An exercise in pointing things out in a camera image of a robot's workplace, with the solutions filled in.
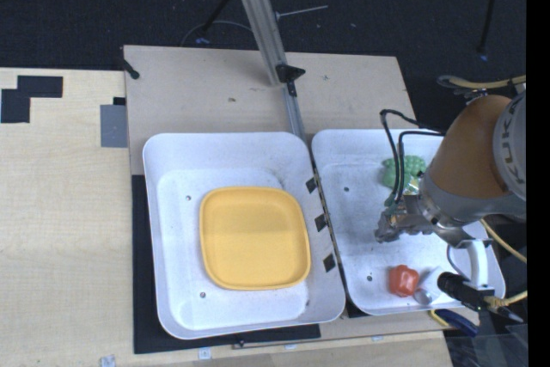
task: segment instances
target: gray metal device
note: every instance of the gray metal device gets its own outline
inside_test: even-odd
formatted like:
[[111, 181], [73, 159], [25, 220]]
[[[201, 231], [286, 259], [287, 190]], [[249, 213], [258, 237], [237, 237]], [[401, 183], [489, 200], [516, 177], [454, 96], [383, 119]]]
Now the gray metal device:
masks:
[[277, 21], [270, 0], [242, 0], [247, 12], [250, 27], [266, 64], [269, 81], [273, 86], [280, 86], [286, 110], [289, 116], [292, 133], [306, 141], [300, 107], [294, 88], [294, 80], [305, 70], [287, 65], [283, 42], [278, 31]]

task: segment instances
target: black bracket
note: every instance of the black bracket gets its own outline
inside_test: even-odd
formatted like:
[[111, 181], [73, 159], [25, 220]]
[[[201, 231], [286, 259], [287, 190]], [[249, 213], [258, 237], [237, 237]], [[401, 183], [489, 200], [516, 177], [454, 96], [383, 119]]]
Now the black bracket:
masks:
[[275, 66], [275, 70], [277, 71], [278, 80], [281, 83], [286, 83], [289, 95], [297, 96], [294, 80], [305, 74], [305, 69], [295, 68], [294, 66], [281, 63]]

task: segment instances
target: red object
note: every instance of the red object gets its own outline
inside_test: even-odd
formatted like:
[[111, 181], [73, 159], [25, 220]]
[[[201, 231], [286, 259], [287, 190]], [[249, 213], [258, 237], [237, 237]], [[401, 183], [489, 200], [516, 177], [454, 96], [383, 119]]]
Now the red object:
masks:
[[389, 291], [399, 297], [409, 297], [419, 283], [419, 273], [407, 265], [398, 265], [389, 270]]

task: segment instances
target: green object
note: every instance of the green object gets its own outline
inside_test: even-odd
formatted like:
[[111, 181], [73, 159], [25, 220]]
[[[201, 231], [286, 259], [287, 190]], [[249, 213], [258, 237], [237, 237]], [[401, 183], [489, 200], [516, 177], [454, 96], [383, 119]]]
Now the green object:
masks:
[[[405, 155], [403, 158], [405, 165], [405, 175], [403, 186], [405, 194], [416, 193], [419, 188], [419, 174], [424, 173], [426, 170], [426, 163], [424, 159], [415, 155]], [[395, 183], [395, 161], [393, 157], [382, 161], [384, 166], [384, 175], [382, 177], [382, 184], [386, 187], [393, 188]]]

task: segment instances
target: white tray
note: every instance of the white tray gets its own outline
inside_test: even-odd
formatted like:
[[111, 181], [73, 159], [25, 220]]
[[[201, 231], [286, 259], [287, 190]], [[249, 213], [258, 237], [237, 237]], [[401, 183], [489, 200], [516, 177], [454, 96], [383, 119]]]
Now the white tray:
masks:
[[[397, 140], [401, 131], [391, 132]], [[407, 135], [405, 154], [420, 156], [429, 164], [440, 143], [439, 137]], [[322, 131], [314, 136], [312, 151], [351, 301], [370, 315], [461, 307], [460, 302], [445, 294], [423, 306], [413, 297], [397, 297], [388, 290], [388, 270], [399, 264], [417, 270], [420, 276], [437, 266], [455, 271], [447, 260], [447, 243], [435, 234], [404, 233], [389, 243], [375, 239], [384, 201], [391, 192], [382, 184], [382, 161], [393, 157], [386, 132]], [[474, 237], [487, 237], [478, 222], [465, 230]], [[452, 249], [451, 258], [466, 275], [470, 273], [467, 251]], [[501, 297], [505, 292], [504, 279], [491, 247], [487, 249], [487, 259], [489, 283], [495, 295]]]
[[[345, 307], [345, 290], [303, 141], [286, 132], [165, 133], [144, 146], [159, 320], [180, 339], [331, 321]], [[311, 270], [300, 284], [269, 291], [233, 291], [209, 278], [199, 239], [202, 198], [219, 187], [282, 188], [302, 207]]]

